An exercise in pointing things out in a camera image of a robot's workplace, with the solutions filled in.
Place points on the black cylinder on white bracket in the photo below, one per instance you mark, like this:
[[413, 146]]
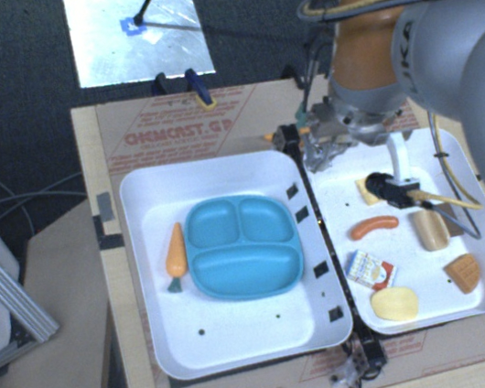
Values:
[[399, 161]]

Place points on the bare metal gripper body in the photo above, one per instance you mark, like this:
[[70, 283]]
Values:
[[366, 129]]

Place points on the orange waffle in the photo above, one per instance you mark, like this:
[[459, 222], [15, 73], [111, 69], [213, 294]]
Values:
[[465, 273]]

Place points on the tan bread bun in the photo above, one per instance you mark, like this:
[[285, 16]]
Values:
[[430, 229]]

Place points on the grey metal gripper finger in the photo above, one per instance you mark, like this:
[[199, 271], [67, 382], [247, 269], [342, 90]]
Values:
[[334, 149], [314, 158]]

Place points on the orange sausage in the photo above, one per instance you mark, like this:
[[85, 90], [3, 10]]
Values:
[[374, 226]]

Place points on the white and red carton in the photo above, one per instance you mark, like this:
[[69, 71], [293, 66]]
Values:
[[370, 270]]

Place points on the brown cardboard board red print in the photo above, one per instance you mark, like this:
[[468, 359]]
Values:
[[166, 132]]

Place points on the thin black rod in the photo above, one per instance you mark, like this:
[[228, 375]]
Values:
[[323, 230]]

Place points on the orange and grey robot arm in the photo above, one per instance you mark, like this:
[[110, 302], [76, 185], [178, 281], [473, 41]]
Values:
[[455, 58]]

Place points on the white plastic tray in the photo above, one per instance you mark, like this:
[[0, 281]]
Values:
[[422, 263], [247, 327]]

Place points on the yellow cheese slice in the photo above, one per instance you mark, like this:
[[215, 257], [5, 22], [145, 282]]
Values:
[[363, 195]]

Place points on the orange carrot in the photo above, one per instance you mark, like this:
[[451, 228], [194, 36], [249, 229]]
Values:
[[176, 256]]

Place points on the blue divided plate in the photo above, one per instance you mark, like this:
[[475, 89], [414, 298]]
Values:
[[245, 262]]

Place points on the brown flat square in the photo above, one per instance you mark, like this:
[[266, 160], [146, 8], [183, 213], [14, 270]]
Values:
[[453, 223]]

